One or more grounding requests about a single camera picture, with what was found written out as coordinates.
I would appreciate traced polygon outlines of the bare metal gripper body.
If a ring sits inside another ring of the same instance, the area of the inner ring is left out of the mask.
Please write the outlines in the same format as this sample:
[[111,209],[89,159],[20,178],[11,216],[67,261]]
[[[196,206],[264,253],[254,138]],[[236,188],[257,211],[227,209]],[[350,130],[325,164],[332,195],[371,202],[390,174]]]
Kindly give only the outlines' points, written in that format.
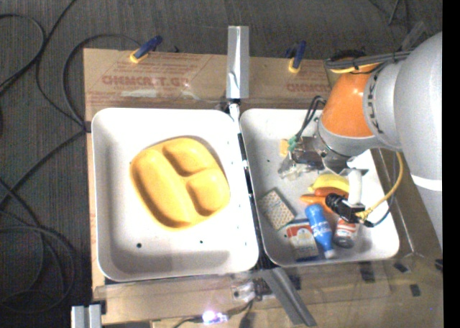
[[308,170],[329,170],[340,174],[348,168],[348,157],[332,150],[319,136],[301,137],[290,146],[295,163]]

